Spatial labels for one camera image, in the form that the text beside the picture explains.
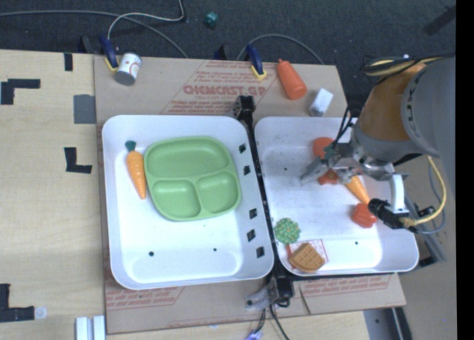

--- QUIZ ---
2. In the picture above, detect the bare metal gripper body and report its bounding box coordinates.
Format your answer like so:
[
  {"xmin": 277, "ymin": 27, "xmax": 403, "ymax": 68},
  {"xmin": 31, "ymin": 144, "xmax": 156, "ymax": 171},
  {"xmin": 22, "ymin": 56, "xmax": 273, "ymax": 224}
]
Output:
[{"xmin": 326, "ymin": 144, "xmax": 396, "ymax": 183}]

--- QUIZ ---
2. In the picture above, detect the small orange toy piece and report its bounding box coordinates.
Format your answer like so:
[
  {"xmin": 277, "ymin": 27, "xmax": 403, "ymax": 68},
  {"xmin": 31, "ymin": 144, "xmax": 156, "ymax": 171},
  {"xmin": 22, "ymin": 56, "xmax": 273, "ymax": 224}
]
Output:
[{"xmin": 317, "ymin": 169, "xmax": 340, "ymax": 187}]

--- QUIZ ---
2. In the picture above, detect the orange round toy fruit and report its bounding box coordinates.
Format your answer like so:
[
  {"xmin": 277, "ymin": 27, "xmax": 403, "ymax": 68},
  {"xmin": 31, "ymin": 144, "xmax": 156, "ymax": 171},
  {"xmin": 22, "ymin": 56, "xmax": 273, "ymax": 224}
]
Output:
[{"xmin": 313, "ymin": 136, "xmax": 336, "ymax": 160}]

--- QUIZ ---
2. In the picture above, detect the orange bell pepper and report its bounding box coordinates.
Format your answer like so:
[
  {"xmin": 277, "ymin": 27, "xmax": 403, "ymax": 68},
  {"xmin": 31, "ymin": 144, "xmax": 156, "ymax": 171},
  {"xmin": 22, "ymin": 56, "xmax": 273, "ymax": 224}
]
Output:
[{"xmin": 351, "ymin": 203, "xmax": 378, "ymax": 229}]

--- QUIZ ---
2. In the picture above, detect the white plastic tray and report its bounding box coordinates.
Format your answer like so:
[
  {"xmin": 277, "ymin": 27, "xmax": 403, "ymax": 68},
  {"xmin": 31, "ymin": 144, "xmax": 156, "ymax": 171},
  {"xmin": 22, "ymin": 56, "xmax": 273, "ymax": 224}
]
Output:
[
  {"xmin": 101, "ymin": 114, "xmax": 276, "ymax": 290},
  {"xmin": 254, "ymin": 116, "xmax": 420, "ymax": 277}
]

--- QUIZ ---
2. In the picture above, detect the thin black rod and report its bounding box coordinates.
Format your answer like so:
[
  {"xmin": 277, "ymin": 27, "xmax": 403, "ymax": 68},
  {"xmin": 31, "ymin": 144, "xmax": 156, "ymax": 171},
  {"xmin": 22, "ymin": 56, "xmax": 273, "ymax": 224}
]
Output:
[{"xmin": 241, "ymin": 108, "xmax": 283, "ymax": 281}]

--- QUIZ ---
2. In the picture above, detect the green broccoli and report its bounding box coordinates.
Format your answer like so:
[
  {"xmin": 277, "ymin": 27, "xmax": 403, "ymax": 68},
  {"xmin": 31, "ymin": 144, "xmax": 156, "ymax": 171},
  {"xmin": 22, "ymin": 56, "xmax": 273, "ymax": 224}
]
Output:
[{"xmin": 273, "ymin": 217, "xmax": 302, "ymax": 258}]

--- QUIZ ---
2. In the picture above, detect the clear packet with red edge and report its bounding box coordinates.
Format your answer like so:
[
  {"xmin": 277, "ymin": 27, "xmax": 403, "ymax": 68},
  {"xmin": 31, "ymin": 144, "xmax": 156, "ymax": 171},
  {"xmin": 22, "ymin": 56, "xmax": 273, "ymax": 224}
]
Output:
[{"xmin": 286, "ymin": 238, "xmax": 329, "ymax": 266}]

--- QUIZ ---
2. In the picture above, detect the orange waffle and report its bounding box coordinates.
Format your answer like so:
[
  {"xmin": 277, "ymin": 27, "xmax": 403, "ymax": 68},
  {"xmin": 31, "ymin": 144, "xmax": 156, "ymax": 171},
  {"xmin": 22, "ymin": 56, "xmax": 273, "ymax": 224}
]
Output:
[{"xmin": 288, "ymin": 241, "xmax": 327, "ymax": 273}]

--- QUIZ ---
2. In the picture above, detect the orange bottle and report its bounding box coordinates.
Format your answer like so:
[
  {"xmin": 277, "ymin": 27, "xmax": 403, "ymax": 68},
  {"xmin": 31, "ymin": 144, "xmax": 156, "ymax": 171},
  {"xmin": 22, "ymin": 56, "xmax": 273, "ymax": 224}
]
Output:
[{"xmin": 276, "ymin": 58, "xmax": 308, "ymax": 101}]

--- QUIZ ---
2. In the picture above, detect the green divided plate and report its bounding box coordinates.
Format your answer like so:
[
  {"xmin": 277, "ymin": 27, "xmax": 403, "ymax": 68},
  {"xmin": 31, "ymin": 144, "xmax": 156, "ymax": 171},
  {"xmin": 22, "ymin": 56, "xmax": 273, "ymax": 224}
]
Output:
[{"xmin": 143, "ymin": 136, "xmax": 242, "ymax": 222}]

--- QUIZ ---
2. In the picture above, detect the brown cardboard board red print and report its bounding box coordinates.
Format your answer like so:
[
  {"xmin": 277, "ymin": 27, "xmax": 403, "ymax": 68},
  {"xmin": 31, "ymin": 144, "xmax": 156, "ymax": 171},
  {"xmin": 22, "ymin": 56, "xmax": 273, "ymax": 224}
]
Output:
[{"xmin": 93, "ymin": 55, "xmax": 407, "ymax": 335}]

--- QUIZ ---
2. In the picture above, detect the orange carrot with green top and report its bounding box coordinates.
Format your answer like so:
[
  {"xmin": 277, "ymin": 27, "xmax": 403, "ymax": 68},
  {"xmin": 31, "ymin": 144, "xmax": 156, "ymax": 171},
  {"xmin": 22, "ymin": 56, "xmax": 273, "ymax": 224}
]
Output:
[{"xmin": 124, "ymin": 140, "xmax": 149, "ymax": 201}]

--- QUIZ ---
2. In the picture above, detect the white can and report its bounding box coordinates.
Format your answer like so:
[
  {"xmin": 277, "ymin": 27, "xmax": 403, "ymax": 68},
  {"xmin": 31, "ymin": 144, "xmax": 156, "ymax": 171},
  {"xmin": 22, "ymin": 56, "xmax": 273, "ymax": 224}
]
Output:
[{"xmin": 113, "ymin": 52, "xmax": 143, "ymax": 87}]

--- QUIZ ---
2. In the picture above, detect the black cylinder on white bracket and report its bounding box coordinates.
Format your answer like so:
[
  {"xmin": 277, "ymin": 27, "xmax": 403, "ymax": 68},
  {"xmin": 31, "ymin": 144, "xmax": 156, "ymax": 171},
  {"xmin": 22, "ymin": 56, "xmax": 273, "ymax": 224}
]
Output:
[{"xmin": 367, "ymin": 173, "xmax": 413, "ymax": 230}]

